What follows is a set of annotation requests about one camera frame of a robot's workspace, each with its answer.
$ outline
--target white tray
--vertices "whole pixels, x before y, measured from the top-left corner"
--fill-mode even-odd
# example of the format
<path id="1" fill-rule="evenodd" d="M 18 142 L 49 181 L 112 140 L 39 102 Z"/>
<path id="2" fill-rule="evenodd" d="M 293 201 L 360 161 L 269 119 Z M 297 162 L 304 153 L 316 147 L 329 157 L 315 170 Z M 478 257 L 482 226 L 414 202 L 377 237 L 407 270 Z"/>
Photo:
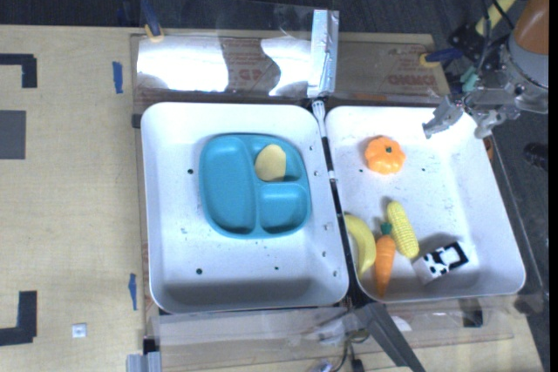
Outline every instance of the white tray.
<path id="1" fill-rule="evenodd" d="M 225 133 L 285 139 L 301 154 L 311 214 L 297 232 L 239 239 L 215 231 L 201 206 L 201 150 Z M 328 306 L 349 286 L 317 122 L 295 105 L 158 103 L 141 120 L 149 278 L 170 313 Z"/>
<path id="2" fill-rule="evenodd" d="M 361 288 L 386 302 L 514 294 L 524 284 L 525 268 L 484 143 L 473 136 L 475 123 L 466 115 L 426 139 L 422 123 L 432 112 L 343 106 L 326 117 L 345 212 L 364 220 L 379 237 L 387 202 L 398 200 L 415 229 L 421 255 L 454 240 L 471 248 L 467 264 L 425 286 L 411 262 L 398 254 L 384 299 L 376 294 L 371 273 L 363 276 Z M 400 172 L 382 175 L 366 167 L 365 147 L 377 135 L 402 146 L 407 158 Z M 353 243 L 351 250 L 356 259 Z"/>

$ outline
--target yellow potato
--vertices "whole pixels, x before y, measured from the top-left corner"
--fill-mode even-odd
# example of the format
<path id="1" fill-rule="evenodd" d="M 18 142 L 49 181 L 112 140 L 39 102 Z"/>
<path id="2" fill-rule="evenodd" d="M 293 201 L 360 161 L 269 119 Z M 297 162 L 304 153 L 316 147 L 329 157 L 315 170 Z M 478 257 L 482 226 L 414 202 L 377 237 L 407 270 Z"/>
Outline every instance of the yellow potato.
<path id="1" fill-rule="evenodd" d="M 254 163 L 255 175 L 263 181 L 283 181 L 287 170 L 287 154 L 279 145 L 266 145 Z"/>

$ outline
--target light wood surface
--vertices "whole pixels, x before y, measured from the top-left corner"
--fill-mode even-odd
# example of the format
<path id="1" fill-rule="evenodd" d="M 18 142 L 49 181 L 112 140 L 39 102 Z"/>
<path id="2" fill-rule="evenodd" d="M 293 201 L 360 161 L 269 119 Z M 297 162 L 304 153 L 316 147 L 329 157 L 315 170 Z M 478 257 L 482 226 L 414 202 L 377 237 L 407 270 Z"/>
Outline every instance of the light wood surface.
<path id="1" fill-rule="evenodd" d="M 26 110 L 26 159 L 0 160 L 0 328 L 16 325 L 17 293 L 37 290 L 37 337 L 0 347 L 1 371 L 119 371 L 141 351 L 144 317 L 130 36 L 136 29 L 0 26 L 0 52 L 32 53 L 38 88 L 0 65 L 0 110 Z M 112 62 L 120 62 L 117 94 Z M 138 309 L 128 290 L 136 274 Z M 85 338 L 72 338 L 84 322 Z M 524 317 L 489 342 L 416 348 L 426 370 L 538 371 Z M 366 370 L 394 369 L 384 353 Z M 304 371 L 314 360 L 221 369 Z"/>

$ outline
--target toy orange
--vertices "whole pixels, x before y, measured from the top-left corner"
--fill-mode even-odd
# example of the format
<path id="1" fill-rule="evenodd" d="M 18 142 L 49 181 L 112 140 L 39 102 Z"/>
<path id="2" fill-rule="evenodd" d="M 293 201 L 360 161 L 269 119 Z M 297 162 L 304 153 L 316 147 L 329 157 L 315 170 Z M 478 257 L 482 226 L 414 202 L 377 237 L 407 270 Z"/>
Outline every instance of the toy orange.
<path id="1" fill-rule="evenodd" d="M 376 137 L 366 147 L 364 157 L 368 167 L 382 174 L 399 172 L 405 162 L 405 154 L 397 141 Z"/>

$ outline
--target yellow banana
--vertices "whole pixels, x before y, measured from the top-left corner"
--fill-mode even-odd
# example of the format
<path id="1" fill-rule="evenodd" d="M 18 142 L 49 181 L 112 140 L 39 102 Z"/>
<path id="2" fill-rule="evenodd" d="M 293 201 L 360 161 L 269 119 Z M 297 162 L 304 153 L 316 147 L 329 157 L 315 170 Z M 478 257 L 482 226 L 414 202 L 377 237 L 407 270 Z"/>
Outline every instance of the yellow banana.
<path id="1" fill-rule="evenodd" d="M 374 265 L 376 261 L 376 241 L 368 225 L 361 219 L 351 214 L 345 214 L 344 219 L 347 231 L 349 231 L 349 234 L 357 243 L 357 275 L 358 279 L 360 279 L 364 272 Z"/>

